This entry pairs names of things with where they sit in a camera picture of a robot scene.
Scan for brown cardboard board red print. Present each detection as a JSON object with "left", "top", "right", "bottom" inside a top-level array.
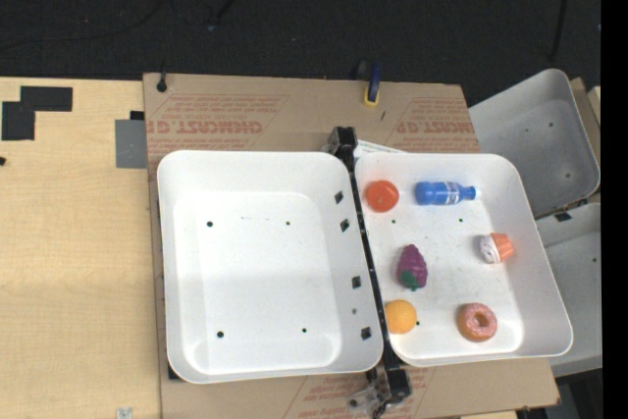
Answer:
[{"left": 141, "top": 72, "right": 562, "bottom": 419}]

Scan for orange toy tomato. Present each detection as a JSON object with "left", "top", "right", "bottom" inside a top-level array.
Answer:
[{"left": 364, "top": 180, "right": 400, "bottom": 214}]

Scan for thin black rod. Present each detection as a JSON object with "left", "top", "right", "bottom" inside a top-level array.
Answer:
[{"left": 339, "top": 142, "right": 394, "bottom": 372}]

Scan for white plastic tray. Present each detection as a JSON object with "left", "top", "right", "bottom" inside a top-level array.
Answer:
[
  {"left": 156, "top": 149, "right": 385, "bottom": 386},
  {"left": 467, "top": 68, "right": 602, "bottom": 220},
  {"left": 533, "top": 202, "right": 603, "bottom": 378},
  {"left": 353, "top": 151, "right": 575, "bottom": 369}
]

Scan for blue plastic bottle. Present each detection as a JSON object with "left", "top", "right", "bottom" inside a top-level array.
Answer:
[{"left": 414, "top": 181, "right": 479, "bottom": 207}]

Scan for purple toy grapes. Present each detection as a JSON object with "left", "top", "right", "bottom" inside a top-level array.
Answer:
[{"left": 395, "top": 243, "right": 429, "bottom": 292}]

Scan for orange toy fruit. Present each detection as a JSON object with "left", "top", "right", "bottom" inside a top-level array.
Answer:
[{"left": 384, "top": 298, "right": 419, "bottom": 336}]

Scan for orange and white toy cupcake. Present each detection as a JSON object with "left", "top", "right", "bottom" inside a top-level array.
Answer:
[{"left": 478, "top": 232, "right": 516, "bottom": 265}]

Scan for pink toy doughnut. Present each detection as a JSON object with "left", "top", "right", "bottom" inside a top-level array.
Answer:
[{"left": 456, "top": 301, "right": 499, "bottom": 343}]

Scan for black block with thin wires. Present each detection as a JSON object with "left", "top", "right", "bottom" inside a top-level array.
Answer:
[
  {"left": 382, "top": 364, "right": 413, "bottom": 404},
  {"left": 326, "top": 126, "right": 359, "bottom": 158}
]

